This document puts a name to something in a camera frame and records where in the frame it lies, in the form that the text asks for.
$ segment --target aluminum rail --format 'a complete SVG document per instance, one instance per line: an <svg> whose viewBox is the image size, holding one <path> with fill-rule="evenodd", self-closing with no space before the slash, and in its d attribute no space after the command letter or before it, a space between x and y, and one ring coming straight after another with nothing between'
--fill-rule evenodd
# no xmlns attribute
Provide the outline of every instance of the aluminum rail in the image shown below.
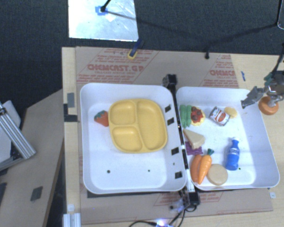
<svg viewBox="0 0 284 227"><path fill-rule="evenodd" d="M8 135L10 140L13 142L14 146L19 151L19 154L24 159L28 159L36 153L34 148L25 139L20 129L13 122L13 120L11 119L10 115L3 107L1 102L0 102L0 126Z"/></svg>

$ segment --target wooden table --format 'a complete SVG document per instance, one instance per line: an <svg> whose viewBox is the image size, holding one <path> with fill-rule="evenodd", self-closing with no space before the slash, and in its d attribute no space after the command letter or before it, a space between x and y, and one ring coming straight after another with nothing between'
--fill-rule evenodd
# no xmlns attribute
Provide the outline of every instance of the wooden table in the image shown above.
<svg viewBox="0 0 284 227"><path fill-rule="evenodd" d="M37 153L0 176L0 227L45 227L63 153L62 90L27 109L22 132ZM41 195L31 201L34 189Z"/></svg>
<svg viewBox="0 0 284 227"><path fill-rule="evenodd" d="M263 87L263 77L268 74L275 66L277 56L268 55L241 55L232 54L231 59L238 79L240 88L251 90L254 86ZM64 103L67 103L69 92L76 92L76 58L74 48L63 48L63 90ZM245 73L244 81L241 71ZM77 114L76 111L76 95L75 105L68 109L68 114ZM231 215L218 215L206 217L185 218L182 226L195 227L213 227L213 226L284 226L284 101L279 103L279 111L272 116L263 115L263 120L269 136L271 146L275 155L275 159L280 172L280 183L270 189L275 194L272 199L274 211L244 213ZM66 187L67 187L67 204L73 204L74 211L68 213L80 213L80 186L79 186L79 155L78 155L78 133L77 125L71 122L64 124L65 130L65 159L66 159ZM126 227L131 222L119 222L109 224L84 225L84 227ZM136 224L135 226L145 226L144 224Z"/></svg>

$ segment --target orange carrot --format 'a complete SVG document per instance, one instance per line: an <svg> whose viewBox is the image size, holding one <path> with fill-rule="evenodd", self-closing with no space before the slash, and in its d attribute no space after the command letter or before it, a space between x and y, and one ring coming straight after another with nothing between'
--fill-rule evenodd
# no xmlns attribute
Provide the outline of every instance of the orange carrot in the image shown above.
<svg viewBox="0 0 284 227"><path fill-rule="evenodd" d="M199 179L199 165L201 162L202 156L196 155L190 165L190 175L193 182L197 183Z"/></svg>
<svg viewBox="0 0 284 227"><path fill-rule="evenodd" d="M201 184L207 175L209 168L212 165L212 157L210 156L214 151L208 149L207 155L203 156L200 163L198 184Z"/></svg>

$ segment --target bottle label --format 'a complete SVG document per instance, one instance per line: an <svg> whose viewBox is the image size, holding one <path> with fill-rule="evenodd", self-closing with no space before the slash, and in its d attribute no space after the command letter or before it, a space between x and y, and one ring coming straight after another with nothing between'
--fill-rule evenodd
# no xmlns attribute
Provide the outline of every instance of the bottle label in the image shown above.
<svg viewBox="0 0 284 227"><path fill-rule="evenodd" d="M237 148L230 148L229 151L228 151L228 154L239 155L240 150L237 149Z"/></svg>
<svg viewBox="0 0 284 227"><path fill-rule="evenodd" d="M230 118L230 116L227 113L225 113L222 109L219 109L217 107L214 107L209 117L222 126L224 126Z"/></svg>

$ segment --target orange object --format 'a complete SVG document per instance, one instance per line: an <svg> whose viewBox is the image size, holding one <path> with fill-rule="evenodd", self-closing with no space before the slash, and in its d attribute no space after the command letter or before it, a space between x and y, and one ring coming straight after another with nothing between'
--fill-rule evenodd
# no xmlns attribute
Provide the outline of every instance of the orange object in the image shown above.
<svg viewBox="0 0 284 227"><path fill-rule="evenodd" d="M96 116L94 117L94 121L96 121L97 123L100 123L103 126L107 127L108 126L108 114L107 114L107 111L103 110L103 111L97 113Z"/></svg>
<svg viewBox="0 0 284 227"><path fill-rule="evenodd" d="M190 175L194 183L197 183L199 179L199 166L200 166L201 160L202 160L202 156L196 155L190 165Z"/></svg>
<svg viewBox="0 0 284 227"><path fill-rule="evenodd" d="M207 175L209 168L212 165L212 157L210 156L214 151L208 149L207 155L203 156L200 163L198 184L201 184Z"/></svg>
<svg viewBox="0 0 284 227"><path fill-rule="evenodd" d="M276 102L274 107L269 107L268 102L270 101L270 97L264 96L258 103L258 107L263 114L273 115L279 109L279 104Z"/></svg>

